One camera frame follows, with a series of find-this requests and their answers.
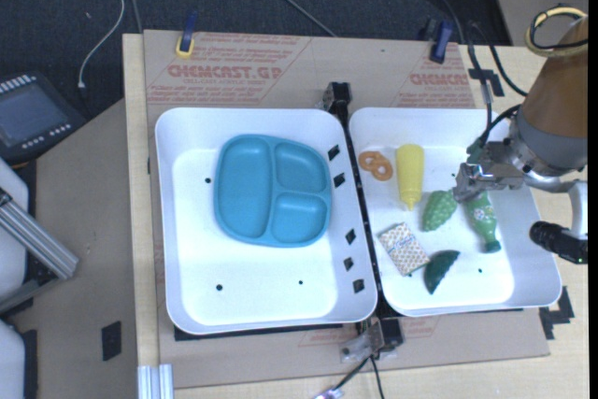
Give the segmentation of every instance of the green toy vegetable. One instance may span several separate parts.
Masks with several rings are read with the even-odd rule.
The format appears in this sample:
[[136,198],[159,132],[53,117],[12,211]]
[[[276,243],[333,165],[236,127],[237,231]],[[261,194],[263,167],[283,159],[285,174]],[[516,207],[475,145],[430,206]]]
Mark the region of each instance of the green toy vegetable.
[[423,231],[440,228],[455,212],[457,205],[451,190],[432,192],[423,210]]
[[454,249],[447,249],[437,252],[430,258],[430,262],[426,264],[423,271],[423,281],[430,294],[434,294],[438,284],[440,284],[452,264],[457,261],[460,254],[459,251]]
[[495,236],[496,217],[487,192],[465,203],[467,216],[474,229],[484,238],[484,250],[487,253],[500,251],[501,244]]

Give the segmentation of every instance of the green toy bottle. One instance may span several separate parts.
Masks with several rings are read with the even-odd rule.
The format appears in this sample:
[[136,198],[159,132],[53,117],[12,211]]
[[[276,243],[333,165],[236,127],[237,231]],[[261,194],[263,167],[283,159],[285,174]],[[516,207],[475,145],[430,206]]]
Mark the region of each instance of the green toy bottle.
[[500,251],[501,244],[496,239],[496,216],[487,192],[465,203],[467,217],[474,230],[484,238],[484,250],[487,253]]

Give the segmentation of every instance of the yellow toy bottle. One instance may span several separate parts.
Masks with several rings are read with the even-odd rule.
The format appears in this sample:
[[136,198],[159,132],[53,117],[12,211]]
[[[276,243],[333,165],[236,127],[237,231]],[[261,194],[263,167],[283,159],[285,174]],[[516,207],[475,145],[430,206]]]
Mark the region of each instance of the yellow toy bottle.
[[411,211],[421,199],[423,148],[420,145],[408,143],[400,147],[395,156],[399,196]]

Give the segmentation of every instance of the brown pretzel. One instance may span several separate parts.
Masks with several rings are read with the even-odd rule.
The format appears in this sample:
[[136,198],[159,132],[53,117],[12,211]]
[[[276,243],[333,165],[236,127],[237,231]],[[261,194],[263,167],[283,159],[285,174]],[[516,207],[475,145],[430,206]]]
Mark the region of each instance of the brown pretzel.
[[391,162],[379,151],[363,151],[359,155],[359,166],[380,181],[386,181],[392,176]]

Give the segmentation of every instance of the blue plate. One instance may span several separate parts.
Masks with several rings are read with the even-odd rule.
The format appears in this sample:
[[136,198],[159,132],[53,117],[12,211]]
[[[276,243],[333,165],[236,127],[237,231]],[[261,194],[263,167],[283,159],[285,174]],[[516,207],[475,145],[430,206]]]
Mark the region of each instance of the blue plate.
[[214,183],[216,220],[234,239],[299,247],[328,228],[328,164],[307,145],[267,135],[236,136],[222,147]]

